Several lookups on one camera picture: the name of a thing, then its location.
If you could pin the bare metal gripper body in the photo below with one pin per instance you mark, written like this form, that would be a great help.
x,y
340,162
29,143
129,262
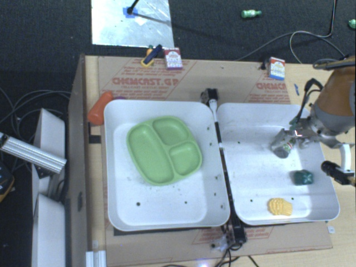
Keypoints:
x,y
308,128

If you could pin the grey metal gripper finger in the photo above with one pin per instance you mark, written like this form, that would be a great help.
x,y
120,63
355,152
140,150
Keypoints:
x,y
303,143
280,138

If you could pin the small green and white can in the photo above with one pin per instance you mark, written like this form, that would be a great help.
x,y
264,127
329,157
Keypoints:
x,y
287,148

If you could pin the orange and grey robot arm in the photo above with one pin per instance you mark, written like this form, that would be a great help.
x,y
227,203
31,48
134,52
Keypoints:
x,y
335,99

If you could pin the dark green broccoli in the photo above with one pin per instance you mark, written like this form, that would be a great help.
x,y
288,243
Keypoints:
x,y
302,177

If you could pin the white plastic tray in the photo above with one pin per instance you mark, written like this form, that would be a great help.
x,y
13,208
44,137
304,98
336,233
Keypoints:
x,y
258,177
155,204

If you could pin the thin black and white rod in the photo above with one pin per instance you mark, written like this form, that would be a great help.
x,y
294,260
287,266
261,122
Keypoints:
x,y
219,140

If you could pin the red and white carton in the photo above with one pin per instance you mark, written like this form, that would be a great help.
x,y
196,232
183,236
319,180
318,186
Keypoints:
x,y
276,69
173,58

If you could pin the yellow ridged toy food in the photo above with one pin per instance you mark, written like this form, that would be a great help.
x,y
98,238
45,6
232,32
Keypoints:
x,y
280,207

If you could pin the brown cardboard board red print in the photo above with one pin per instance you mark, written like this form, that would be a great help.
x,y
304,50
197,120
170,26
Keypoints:
x,y
194,79

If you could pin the green plastic bottle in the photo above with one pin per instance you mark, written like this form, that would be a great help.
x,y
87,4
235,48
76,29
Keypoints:
x,y
250,13
352,23

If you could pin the green divided plate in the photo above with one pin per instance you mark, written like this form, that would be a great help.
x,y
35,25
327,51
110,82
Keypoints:
x,y
164,150

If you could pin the purple grapes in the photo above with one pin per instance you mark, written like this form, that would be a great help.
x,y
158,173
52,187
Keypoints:
x,y
120,97

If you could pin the orange carrot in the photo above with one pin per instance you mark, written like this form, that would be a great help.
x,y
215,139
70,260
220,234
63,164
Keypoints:
x,y
97,111

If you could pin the black cylinder on white bracket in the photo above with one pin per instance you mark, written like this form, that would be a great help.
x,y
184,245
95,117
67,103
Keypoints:
x,y
338,171

